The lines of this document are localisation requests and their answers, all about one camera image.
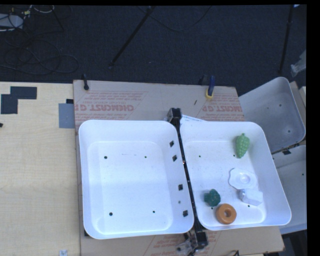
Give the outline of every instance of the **green toy grapes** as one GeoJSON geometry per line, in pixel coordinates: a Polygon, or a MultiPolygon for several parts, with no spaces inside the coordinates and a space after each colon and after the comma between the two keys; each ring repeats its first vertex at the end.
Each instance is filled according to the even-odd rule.
{"type": "Polygon", "coordinates": [[[247,152],[250,144],[250,139],[242,133],[236,138],[235,151],[238,158],[242,158],[247,152]]]}

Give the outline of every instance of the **small white object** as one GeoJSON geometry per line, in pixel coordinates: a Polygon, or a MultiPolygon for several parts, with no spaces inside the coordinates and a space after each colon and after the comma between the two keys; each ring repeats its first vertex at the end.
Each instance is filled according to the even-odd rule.
{"type": "Polygon", "coordinates": [[[229,184],[237,190],[252,189],[257,184],[257,177],[253,172],[233,168],[230,171],[229,184]]]}
{"type": "Polygon", "coordinates": [[[246,188],[239,190],[239,198],[246,204],[258,206],[264,200],[264,194],[256,189],[246,188]]]}
{"type": "Polygon", "coordinates": [[[300,55],[300,60],[290,65],[291,67],[291,75],[294,78],[300,71],[303,71],[307,68],[307,50],[300,55]]]}
{"type": "Polygon", "coordinates": [[[18,15],[0,13],[0,27],[7,29],[22,29],[24,20],[18,15]]]}
{"type": "Polygon", "coordinates": [[[196,234],[194,233],[192,237],[189,237],[182,243],[175,246],[176,254],[181,256],[188,256],[190,253],[198,246],[196,239],[196,234]]]}
{"type": "Polygon", "coordinates": [[[68,256],[68,251],[67,250],[60,250],[59,256],[68,256]]]}
{"type": "Polygon", "coordinates": [[[180,120],[180,124],[182,125],[185,122],[206,122],[206,120],[183,114],[180,120]]]}

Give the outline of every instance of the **black cable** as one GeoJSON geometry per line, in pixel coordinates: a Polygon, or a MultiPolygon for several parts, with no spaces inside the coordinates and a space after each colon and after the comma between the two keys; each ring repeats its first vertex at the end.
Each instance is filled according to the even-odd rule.
{"type": "Polygon", "coordinates": [[[235,252],[235,254],[232,255],[232,256],[239,256],[239,250],[237,250],[237,251],[235,252]]]}
{"type": "MultiPolygon", "coordinates": [[[[185,28],[182,28],[182,29],[175,29],[175,28],[171,28],[169,26],[167,26],[166,24],[164,24],[163,22],[161,22],[160,20],[158,20],[157,18],[153,17],[152,15],[150,15],[150,18],[154,19],[155,21],[157,21],[158,23],[160,23],[162,26],[166,27],[167,29],[171,30],[171,31],[174,31],[174,32],[182,32],[182,31],[185,31],[185,30],[188,30],[190,28],[192,28],[194,25],[198,24],[206,15],[207,13],[209,12],[209,10],[211,9],[212,5],[210,5],[210,7],[204,12],[204,14],[195,22],[193,23],[192,25],[190,25],[189,27],[185,27],[185,28]]],[[[137,6],[137,8],[142,11],[143,13],[146,14],[146,12],[144,10],[142,10],[139,6],[137,6]]]]}
{"type": "Polygon", "coordinates": [[[15,80],[15,72],[21,72],[28,75],[48,75],[54,72],[68,74],[75,72],[79,68],[79,62],[74,56],[69,54],[62,54],[53,43],[43,39],[43,36],[45,34],[61,33],[65,31],[63,25],[60,22],[60,19],[56,15],[54,5],[52,5],[50,12],[45,12],[44,14],[35,14],[35,12],[32,11],[28,13],[28,17],[30,18],[30,15],[40,15],[47,18],[51,13],[54,16],[54,20],[58,22],[61,30],[36,33],[35,30],[30,30],[26,25],[24,26],[24,29],[16,28],[13,31],[5,32],[7,33],[5,42],[12,48],[5,51],[4,53],[4,61],[7,65],[0,65],[0,67],[13,70],[13,80],[15,80]],[[15,36],[20,36],[18,42],[16,42],[15,36]],[[33,48],[37,47],[37,44],[46,44],[46,49],[49,49],[51,56],[43,58],[41,54],[36,54],[33,48]],[[65,58],[71,58],[74,61],[75,67],[72,70],[59,70],[59,67],[61,66],[65,58]],[[31,70],[36,69],[36,66],[40,66],[40,68],[44,71],[32,72],[31,70]]]}
{"type": "MultiPolygon", "coordinates": [[[[70,5],[65,5],[65,6],[68,7],[69,12],[68,12],[68,14],[67,14],[66,16],[58,17],[59,20],[64,20],[64,19],[69,18],[69,17],[71,16],[71,14],[73,13],[73,9],[72,9],[72,7],[71,7],[70,5]]],[[[53,19],[53,20],[55,20],[56,18],[50,17],[50,15],[48,15],[48,14],[50,14],[50,13],[51,13],[51,12],[43,13],[43,12],[41,12],[41,11],[37,11],[37,12],[34,12],[33,15],[38,15],[38,16],[42,16],[42,17],[43,17],[43,16],[46,16],[46,18],[48,18],[48,19],[53,19]]]]}
{"type": "Polygon", "coordinates": [[[51,5],[51,7],[50,7],[50,5],[43,5],[43,4],[41,6],[48,7],[48,10],[40,10],[41,8],[37,8],[36,4],[32,5],[34,10],[36,10],[37,12],[42,13],[42,14],[49,14],[55,9],[55,6],[53,4],[51,5]]]}
{"type": "Polygon", "coordinates": [[[10,15],[8,14],[7,16],[4,16],[4,17],[0,18],[0,21],[3,20],[3,19],[8,18],[9,16],[10,16],[10,15]]]}

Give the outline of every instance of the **green broccoli toy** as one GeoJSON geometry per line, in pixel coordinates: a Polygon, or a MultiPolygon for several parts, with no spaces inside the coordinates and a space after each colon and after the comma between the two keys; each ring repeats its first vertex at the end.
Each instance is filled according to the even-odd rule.
{"type": "Polygon", "coordinates": [[[217,206],[220,201],[220,195],[215,189],[211,189],[209,193],[204,194],[204,201],[211,207],[217,206]]]}

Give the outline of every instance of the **wooden table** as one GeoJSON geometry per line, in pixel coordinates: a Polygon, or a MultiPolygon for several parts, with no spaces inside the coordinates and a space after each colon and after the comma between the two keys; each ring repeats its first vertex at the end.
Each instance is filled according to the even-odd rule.
{"type": "MultiPolygon", "coordinates": [[[[0,254],[100,255],[94,250],[106,246],[103,240],[83,243],[75,129],[59,125],[59,104],[74,98],[74,85],[1,82],[0,94],[10,94],[11,87],[36,87],[37,97],[19,99],[17,114],[0,114],[0,254]]],[[[152,255],[148,246],[157,239],[109,240],[104,256],[152,255]]],[[[241,255],[284,250],[277,226],[221,231],[217,240],[210,255],[233,248],[242,249],[241,255]]]]}

